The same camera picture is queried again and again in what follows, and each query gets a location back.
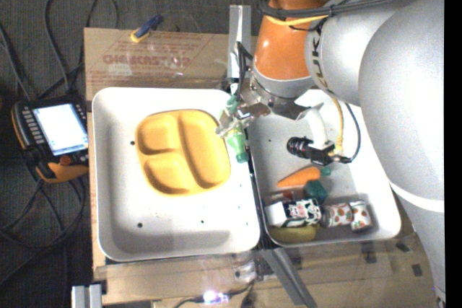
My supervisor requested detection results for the dark green cube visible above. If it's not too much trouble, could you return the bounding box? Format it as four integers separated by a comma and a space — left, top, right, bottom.
302, 179, 329, 206

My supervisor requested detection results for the brown cardboard board, red print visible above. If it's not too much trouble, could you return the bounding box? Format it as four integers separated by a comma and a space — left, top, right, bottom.
83, 27, 416, 306

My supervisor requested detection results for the cow print white carton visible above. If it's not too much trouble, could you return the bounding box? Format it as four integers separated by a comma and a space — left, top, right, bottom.
263, 198, 323, 229

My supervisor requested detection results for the white plastic tray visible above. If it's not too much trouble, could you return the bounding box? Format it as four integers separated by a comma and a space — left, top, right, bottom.
91, 87, 261, 263
248, 88, 403, 249

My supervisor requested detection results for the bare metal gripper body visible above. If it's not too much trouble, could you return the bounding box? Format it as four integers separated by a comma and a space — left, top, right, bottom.
234, 79, 294, 121

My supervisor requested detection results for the yellow banana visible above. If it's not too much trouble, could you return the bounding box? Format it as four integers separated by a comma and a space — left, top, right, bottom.
269, 223, 319, 244

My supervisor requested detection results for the orange divided plate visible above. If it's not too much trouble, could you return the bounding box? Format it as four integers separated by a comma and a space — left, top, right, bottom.
134, 108, 232, 197

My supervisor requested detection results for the green plastic bottle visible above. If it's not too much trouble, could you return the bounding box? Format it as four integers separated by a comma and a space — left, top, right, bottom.
225, 129, 250, 164

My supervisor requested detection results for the strawberry print can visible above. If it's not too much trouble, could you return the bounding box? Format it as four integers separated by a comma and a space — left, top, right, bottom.
348, 200, 375, 232
320, 203, 354, 229

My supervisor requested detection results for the black cylinder on white bracket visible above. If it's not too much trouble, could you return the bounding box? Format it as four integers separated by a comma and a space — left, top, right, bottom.
286, 107, 337, 167

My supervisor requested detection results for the orange carrot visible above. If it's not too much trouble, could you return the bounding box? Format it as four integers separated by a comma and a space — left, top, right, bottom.
276, 165, 332, 189

